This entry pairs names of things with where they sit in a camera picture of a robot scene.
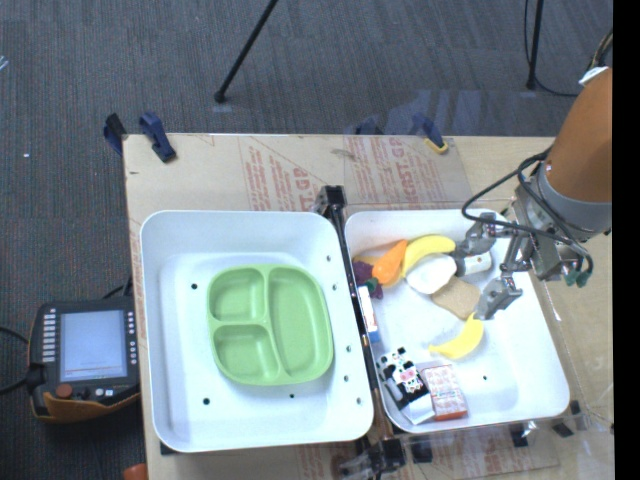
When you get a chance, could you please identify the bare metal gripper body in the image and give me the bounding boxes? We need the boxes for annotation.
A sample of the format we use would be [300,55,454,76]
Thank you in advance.
[509,186,582,283]

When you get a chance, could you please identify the tan bread slice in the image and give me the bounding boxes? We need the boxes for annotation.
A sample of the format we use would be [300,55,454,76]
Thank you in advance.
[430,277,483,321]

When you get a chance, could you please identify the yellow banana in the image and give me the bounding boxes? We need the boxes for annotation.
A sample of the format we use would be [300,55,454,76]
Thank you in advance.
[401,233,458,280]
[427,312,486,361]

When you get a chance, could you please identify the white oval toy food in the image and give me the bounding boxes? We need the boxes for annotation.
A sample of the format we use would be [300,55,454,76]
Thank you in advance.
[405,254,459,296]

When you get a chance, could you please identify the white plastic tray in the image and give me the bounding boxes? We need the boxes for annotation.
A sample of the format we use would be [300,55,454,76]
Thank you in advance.
[343,208,572,435]
[139,209,376,455]

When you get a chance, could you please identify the orange carrot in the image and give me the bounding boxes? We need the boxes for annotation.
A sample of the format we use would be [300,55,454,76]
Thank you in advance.
[371,238,409,285]

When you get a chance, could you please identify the orange yellow toy pizza slice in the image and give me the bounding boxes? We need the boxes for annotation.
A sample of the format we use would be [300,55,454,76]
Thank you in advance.
[351,240,402,289]

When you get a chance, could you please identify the orange carton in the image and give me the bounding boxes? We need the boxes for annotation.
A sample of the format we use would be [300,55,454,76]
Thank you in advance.
[415,362,470,422]

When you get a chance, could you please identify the purple grapes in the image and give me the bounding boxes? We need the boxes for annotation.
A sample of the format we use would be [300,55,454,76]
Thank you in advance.
[351,259,385,300]

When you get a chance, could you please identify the white carton cow print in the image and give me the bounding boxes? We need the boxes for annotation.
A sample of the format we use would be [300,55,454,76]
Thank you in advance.
[376,346,436,426]

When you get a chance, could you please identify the thin black rod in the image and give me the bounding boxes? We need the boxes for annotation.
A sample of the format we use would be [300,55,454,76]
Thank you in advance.
[327,201,389,440]

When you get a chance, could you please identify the white carton red blue print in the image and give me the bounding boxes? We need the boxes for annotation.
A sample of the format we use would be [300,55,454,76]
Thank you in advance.
[356,284,384,345]

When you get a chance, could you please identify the green divided plate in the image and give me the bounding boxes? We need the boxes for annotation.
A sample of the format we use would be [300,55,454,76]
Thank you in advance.
[205,263,336,387]

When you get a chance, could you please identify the black tripod leg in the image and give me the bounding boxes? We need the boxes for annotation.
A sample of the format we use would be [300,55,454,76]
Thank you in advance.
[524,0,551,92]
[213,0,293,105]

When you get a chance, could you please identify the brown cardboard board red print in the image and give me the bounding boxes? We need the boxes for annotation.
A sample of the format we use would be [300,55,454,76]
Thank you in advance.
[122,133,614,480]

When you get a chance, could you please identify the black block with wires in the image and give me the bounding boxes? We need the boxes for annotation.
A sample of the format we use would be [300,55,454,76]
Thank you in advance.
[338,436,407,478]
[311,184,348,219]

